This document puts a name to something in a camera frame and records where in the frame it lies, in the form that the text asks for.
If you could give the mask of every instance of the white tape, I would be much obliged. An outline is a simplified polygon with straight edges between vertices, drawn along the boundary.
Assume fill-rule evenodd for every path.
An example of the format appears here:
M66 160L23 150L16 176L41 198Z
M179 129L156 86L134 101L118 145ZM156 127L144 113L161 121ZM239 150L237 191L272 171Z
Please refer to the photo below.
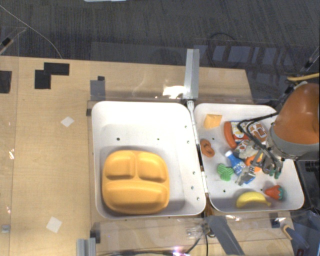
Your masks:
M73 120L71 117L67 116L61 121L61 124L63 124L65 127L69 127L74 121L75 120Z
M58 233L60 227L61 227L62 221L58 220L55 217L51 217L48 224L46 225L46 228L54 233Z

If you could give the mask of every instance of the toy bottle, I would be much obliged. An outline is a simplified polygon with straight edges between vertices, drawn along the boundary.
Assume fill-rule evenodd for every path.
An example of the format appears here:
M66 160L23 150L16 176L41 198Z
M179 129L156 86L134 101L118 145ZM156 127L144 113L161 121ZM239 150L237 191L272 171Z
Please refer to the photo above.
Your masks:
M227 153L224 154L231 162L233 171L236 175L240 175L244 168L246 168L246 164L239 158L236 158L232 151L229 150Z

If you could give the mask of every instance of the toy banana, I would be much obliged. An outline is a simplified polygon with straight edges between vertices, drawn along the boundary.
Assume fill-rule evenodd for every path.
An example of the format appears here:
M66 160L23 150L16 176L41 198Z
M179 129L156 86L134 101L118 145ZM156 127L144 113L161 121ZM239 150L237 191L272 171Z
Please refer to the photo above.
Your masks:
M271 203L266 200L263 194L255 191L249 191L249 192L243 193L238 197L238 199L236 200L236 207L242 208L246 204L251 202L266 204L267 206L271 205Z

